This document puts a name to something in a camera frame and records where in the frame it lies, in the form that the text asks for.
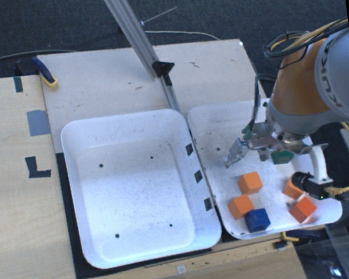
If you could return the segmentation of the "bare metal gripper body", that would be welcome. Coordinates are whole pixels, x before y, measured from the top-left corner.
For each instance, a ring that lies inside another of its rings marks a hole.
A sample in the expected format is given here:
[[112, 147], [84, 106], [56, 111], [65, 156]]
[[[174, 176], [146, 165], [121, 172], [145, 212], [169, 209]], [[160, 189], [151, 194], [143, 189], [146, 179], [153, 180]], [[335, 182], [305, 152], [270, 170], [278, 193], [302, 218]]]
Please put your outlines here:
[[277, 123], [256, 123], [250, 134], [247, 144], [252, 151], [268, 147], [271, 154], [288, 151], [299, 155], [305, 150], [304, 136], [290, 133]]

